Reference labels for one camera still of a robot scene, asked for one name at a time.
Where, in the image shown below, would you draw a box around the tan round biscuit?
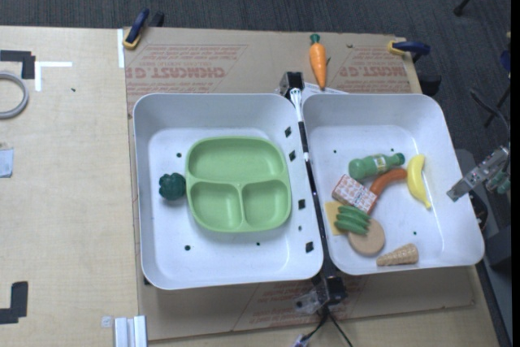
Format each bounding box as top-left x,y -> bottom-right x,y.
347,218 -> 386,258

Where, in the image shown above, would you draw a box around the yellow banana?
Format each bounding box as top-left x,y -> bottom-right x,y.
406,154 -> 433,210

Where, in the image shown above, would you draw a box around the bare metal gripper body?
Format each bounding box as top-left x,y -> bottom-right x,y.
466,145 -> 511,187

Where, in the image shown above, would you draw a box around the orange sausage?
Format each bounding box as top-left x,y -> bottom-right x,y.
368,168 -> 408,198

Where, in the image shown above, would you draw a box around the yellow cheese slice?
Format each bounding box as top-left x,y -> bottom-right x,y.
323,201 -> 347,236

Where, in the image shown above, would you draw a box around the brown cardboard board red print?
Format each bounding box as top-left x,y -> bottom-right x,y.
123,27 -> 475,342

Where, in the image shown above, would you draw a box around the green bottle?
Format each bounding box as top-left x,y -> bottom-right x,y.
348,152 -> 406,181

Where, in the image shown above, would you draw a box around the green pea pod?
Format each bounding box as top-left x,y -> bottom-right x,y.
334,205 -> 371,236

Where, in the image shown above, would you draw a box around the beige ice cream cone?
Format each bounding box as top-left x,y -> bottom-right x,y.
375,243 -> 419,267

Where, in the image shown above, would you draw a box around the dark green broccoli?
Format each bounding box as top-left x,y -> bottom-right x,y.
158,172 -> 187,201

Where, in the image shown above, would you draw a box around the white plastic tray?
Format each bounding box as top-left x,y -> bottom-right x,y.
301,93 -> 486,276
132,93 -> 325,291

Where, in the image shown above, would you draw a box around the orange carrot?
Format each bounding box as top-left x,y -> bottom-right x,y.
309,33 -> 329,91

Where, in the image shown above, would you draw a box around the green divided plate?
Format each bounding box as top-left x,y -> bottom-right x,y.
184,136 -> 293,233

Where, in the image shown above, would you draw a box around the orange and white carton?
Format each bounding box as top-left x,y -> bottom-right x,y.
331,174 -> 379,215

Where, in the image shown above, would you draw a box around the thin black and white rod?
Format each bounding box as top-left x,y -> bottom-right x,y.
289,88 -> 331,278

